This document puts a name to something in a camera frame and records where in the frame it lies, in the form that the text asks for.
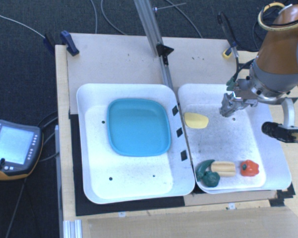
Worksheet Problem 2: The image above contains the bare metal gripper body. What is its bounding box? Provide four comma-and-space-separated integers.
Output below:
231, 77, 287, 108

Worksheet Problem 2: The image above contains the yellow oval toy food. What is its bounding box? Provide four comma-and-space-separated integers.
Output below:
183, 112, 210, 129

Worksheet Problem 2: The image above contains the white plastic tray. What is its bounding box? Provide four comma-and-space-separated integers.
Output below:
75, 83, 196, 205
177, 83, 293, 195

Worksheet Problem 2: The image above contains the orange bell pepper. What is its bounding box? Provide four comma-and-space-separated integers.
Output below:
239, 159, 260, 177

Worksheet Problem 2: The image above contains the beige striped bread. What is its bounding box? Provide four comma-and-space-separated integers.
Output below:
210, 160, 237, 178

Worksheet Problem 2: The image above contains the green chili pepper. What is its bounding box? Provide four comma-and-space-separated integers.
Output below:
195, 159, 216, 181

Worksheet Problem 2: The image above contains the green broccoli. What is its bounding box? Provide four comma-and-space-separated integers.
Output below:
202, 171, 221, 188

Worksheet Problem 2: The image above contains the blue plate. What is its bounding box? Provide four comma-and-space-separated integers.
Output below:
106, 98, 172, 158

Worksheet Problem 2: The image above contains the pale flat board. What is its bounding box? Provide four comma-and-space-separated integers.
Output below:
66, 33, 279, 207

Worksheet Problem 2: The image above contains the black cylinder on white bracket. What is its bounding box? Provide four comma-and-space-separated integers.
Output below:
261, 97, 298, 144

